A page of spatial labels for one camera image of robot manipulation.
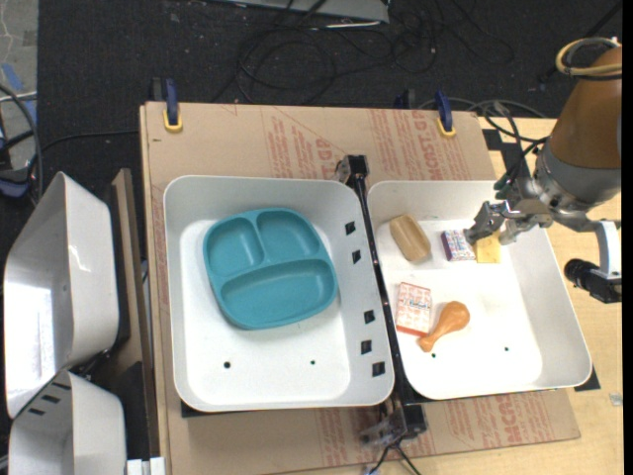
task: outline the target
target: toy chicken leg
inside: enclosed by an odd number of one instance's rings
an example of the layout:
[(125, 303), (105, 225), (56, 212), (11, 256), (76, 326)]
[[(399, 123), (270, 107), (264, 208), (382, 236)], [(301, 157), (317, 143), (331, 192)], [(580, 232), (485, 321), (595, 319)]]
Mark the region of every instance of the toy chicken leg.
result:
[(446, 306), (439, 314), (439, 320), (437, 326), (433, 332), (426, 336), (421, 337), (417, 344), (421, 346), (422, 350), (429, 352), (433, 349), (433, 345), (445, 334), (452, 333), (454, 331), (460, 331), (471, 320), (471, 314), (466, 308), (466, 305), (459, 301), (451, 301), (446, 303)]

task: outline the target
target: cardboard surface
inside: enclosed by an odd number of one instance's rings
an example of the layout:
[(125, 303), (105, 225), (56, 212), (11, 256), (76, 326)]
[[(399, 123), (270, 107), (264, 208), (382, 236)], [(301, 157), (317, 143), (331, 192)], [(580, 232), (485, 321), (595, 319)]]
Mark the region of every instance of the cardboard surface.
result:
[[(173, 383), (162, 193), (169, 181), (187, 174), (331, 179), (346, 154), (368, 157), (372, 182), (494, 179), (480, 121), (456, 113), (457, 136), (446, 139), (437, 133), (432, 111), (181, 104), (183, 131), (169, 134), (162, 109), (163, 104), (153, 102), (140, 108), (140, 138), (156, 399), (167, 472), (255, 475), (372, 464), (381, 451), (360, 445), (358, 434), (378, 421), (374, 408), (183, 419)], [(429, 431), (403, 445), (412, 457), (580, 436), (570, 394), (562, 390), (432, 402), (425, 412)], [(461, 454), (451, 459), (446, 466), (454, 462), (462, 471), (469, 466)], [(384, 469), (381, 473), (400, 473), (389, 464)], [(331, 470), (323, 473), (357, 473), (359, 468)]]

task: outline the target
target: red and white box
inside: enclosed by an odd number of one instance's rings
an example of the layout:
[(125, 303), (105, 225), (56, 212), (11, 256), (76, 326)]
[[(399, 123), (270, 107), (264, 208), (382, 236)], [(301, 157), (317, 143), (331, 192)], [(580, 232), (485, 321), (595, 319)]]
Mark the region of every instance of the red and white box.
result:
[(430, 289), (402, 282), (398, 292), (396, 330), (427, 336), (431, 329), (432, 307)]

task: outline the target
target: white bin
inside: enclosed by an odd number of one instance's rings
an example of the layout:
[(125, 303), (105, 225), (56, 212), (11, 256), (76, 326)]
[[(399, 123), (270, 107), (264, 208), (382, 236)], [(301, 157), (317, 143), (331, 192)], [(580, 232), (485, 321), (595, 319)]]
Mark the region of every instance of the white bin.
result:
[[(214, 223), (262, 208), (310, 220), (338, 279), (321, 313), (246, 331), (220, 311), (203, 261)], [(202, 412), (369, 406), (385, 401), (394, 370), (363, 216), (354, 192), (326, 180), (183, 176), (164, 193), (174, 378)]]
[(11, 425), (10, 475), (123, 475), (126, 462), (121, 402), (65, 370)]
[(57, 173), (4, 272), (5, 374), (15, 418), (60, 369), (110, 348), (119, 329), (108, 206)]
[[(424, 352), (416, 336), (398, 332), (411, 386), (430, 399), (574, 387), (591, 374), (591, 359), (544, 229), (501, 247), (501, 263), (448, 261), (446, 230), (471, 227), (492, 181), (385, 181), (368, 194), (381, 269), (393, 312), (398, 287), (431, 289), (433, 303), (460, 301), (471, 320)], [(407, 261), (389, 221), (411, 214), (431, 242), (432, 257)]]

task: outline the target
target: metal bracket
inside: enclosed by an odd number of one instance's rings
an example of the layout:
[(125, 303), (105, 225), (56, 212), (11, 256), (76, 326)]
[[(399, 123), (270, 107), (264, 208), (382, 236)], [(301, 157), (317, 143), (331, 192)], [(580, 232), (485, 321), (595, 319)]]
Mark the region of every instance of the metal bracket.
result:
[(395, 409), (375, 426), (367, 427), (360, 433), (360, 439), (366, 445), (386, 447), (407, 434), (407, 421), (402, 408)]
[(389, 337), (389, 345), (394, 363), (394, 371), (396, 376), (396, 397), (400, 403), (400, 410), (405, 418), (407, 437), (415, 437), (423, 433), (427, 429), (426, 419), (422, 403), (429, 400), (423, 398), (410, 386), (405, 375), (405, 367), (403, 366), (400, 347), (398, 345), (398, 335), (396, 334), (396, 326), (392, 315), (392, 308), (389, 302), (389, 294), (383, 278), (383, 272), (378, 259), (376, 250), (376, 241), (374, 240), (374, 232), (372, 228), (371, 218), (369, 215), (369, 207), (367, 204), (367, 183), (366, 179), (369, 175), (369, 165), (365, 155), (347, 155), (336, 165), (335, 178), (345, 185), (349, 186), (356, 192), (360, 201), (363, 212), (363, 220), (365, 222), (365, 231), (367, 233), (367, 241), (371, 252), (372, 262), (374, 264), (374, 274), (378, 284), (378, 290), (383, 303), (383, 313), (385, 315), (385, 324), (387, 326), (387, 335)]

